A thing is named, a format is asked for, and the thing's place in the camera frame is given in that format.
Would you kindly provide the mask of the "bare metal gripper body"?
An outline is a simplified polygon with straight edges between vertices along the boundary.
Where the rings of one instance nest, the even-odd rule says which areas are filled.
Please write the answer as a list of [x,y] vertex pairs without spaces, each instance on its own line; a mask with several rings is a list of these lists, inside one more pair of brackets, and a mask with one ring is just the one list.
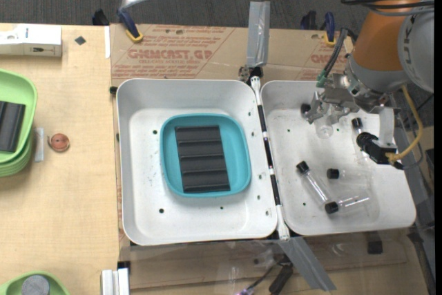
[[355,113],[377,113],[383,107],[383,93],[378,90],[376,74],[372,70],[355,73],[347,69],[344,73],[326,75],[323,71],[317,76],[317,87],[323,88],[322,102],[331,104],[337,110],[349,109]]

